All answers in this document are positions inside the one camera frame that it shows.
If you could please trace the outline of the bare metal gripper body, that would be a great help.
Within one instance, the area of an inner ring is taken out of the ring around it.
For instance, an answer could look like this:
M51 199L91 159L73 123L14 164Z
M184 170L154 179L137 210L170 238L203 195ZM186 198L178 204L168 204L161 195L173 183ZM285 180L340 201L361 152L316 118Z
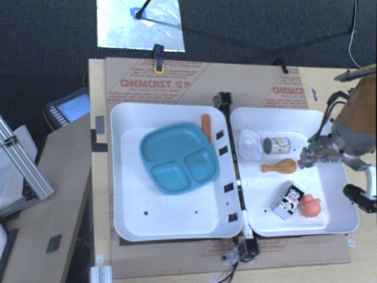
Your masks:
M320 136L315 144L308 147L316 148L317 162L342 162L352 170L360 172L368 169L371 164L367 164L361 156L372 152L372 139L365 134L341 137L335 134Z

